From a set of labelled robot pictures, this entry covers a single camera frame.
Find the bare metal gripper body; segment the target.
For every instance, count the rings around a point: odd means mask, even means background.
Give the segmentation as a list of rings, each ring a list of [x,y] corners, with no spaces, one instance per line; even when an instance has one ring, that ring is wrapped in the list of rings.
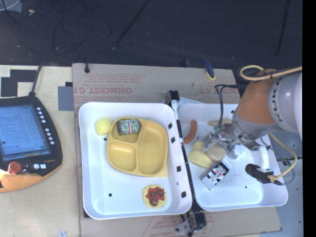
[[[212,133],[217,135],[217,143],[225,148],[228,143],[240,145],[243,142],[250,141],[250,137],[247,134],[243,133],[237,125],[230,123],[215,124]]]

